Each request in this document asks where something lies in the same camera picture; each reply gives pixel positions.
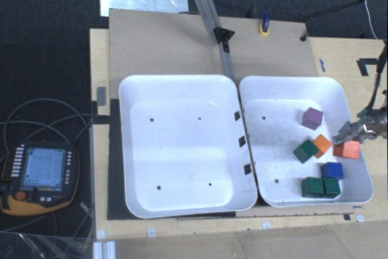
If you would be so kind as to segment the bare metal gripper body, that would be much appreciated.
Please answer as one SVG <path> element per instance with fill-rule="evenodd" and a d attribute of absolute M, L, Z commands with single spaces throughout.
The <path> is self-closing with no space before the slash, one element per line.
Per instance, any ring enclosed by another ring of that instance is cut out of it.
<path fill-rule="evenodd" d="M 387 139 L 387 110 L 367 109 L 361 111 L 361 140 Z"/>

